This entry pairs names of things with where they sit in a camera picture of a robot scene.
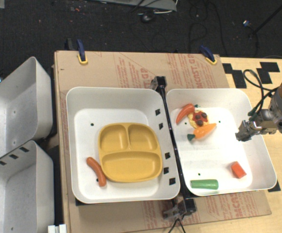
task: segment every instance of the black floor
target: black floor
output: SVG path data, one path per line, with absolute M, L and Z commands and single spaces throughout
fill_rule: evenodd
M 67 38 L 89 51 L 198 53 L 282 58 L 282 9 L 249 35 L 282 0 L 180 0 L 177 12 L 142 23 L 133 7 L 84 0 L 5 0 L 0 9 L 0 70 L 6 77 L 30 56 L 44 68 Z M 248 20 L 250 27 L 244 27 Z

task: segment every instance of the black metal bracket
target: black metal bracket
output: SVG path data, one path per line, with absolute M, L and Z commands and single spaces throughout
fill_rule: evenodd
M 181 161 L 180 161 L 180 157 L 179 157 L 179 153 L 178 153 L 178 148 L 176 146 L 176 140 L 175 140 L 174 132 L 172 130 L 171 120 L 170 120 L 169 111 L 168 111 L 168 107 L 167 107 L 166 91 L 165 91 L 166 86 L 167 86 L 167 81 L 166 81 L 166 78 L 163 77 L 163 76 L 156 76 L 151 81 L 151 89 L 157 91 L 160 94 L 160 96 L 163 100 L 163 103 L 164 103 L 169 133 L 170 133 L 172 145 L 174 147 L 174 152 L 175 152 L 175 156 L 176 156 L 176 165 L 177 165 L 177 168 L 178 168 L 179 179 L 180 179 L 180 193 L 182 194 L 183 199 L 184 199 L 185 214 L 190 215 L 190 214 L 196 212 L 197 209 L 196 209 L 196 204 L 195 204 L 195 201 L 194 201 L 194 195 L 188 190 L 188 188 L 186 187 L 186 184 L 185 184 L 184 175 L 183 175 L 183 171 L 182 171 L 182 167 L 181 167 Z

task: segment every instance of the white tray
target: white tray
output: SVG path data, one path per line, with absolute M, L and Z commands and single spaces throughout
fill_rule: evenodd
M 276 173 L 263 137 L 247 142 L 236 140 L 235 133 L 252 109 L 247 95 L 238 89 L 174 89 L 166 95 L 172 128 L 179 151 L 187 188 L 197 196 L 270 189 L 277 182 Z M 189 141 L 194 128 L 185 117 L 176 125 L 181 107 L 198 104 L 216 129 L 200 140 Z M 238 161 L 247 173 L 241 179 L 233 176 L 230 165 Z M 192 189 L 190 180 L 217 179 L 217 190 Z
M 0 158 L 0 233 L 45 233 L 53 223 L 53 162 L 29 141 Z
M 0 158 L 53 125 L 51 80 L 31 57 L 0 83 Z
M 83 203 L 167 200 L 178 195 L 180 183 L 163 101 L 150 89 L 76 87 L 67 94 L 72 189 Z M 88 157 L 99 162 L 98 135 L 111 123 L 142 123 L 157 135 L 163 169 L 155 179 L 137 183 L 107 180 L 100 187 L 86 164 Z

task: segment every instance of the sausage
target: sausage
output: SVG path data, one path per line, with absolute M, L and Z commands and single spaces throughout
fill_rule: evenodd
M 92 157 L 88 157 L 86 159 L 87 165 L 90 166 L 94 172 L 96 173 L 99 181 L 99 186 L 103 187 L 106 185 L 106 176 L 104 175 L 101 166 L 99 163 L 93 159 Z

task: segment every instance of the blue clamp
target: blue clamp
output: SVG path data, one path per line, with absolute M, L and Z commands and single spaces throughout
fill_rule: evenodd
M 214 58 L 212 52 L 210 51 L 209 48 L 200 45 L 199 50 L 202 52 L 202 54 L 206 57 L 206 60 L 212 64 L 215 65 L 217 63 L 217 60 Z
M 82 40 L 76 40 L 76 43 L 77 43 L 77 50 L 78 50 L 78 60 L 80 62 L 80 64 L 82 65 L 86 65 L 88 63 L 88 60 L 87 60 L 87 57 L 85 55 L 85 49 L 84 49 L 84 45 L 83 45 L 83 42 Z

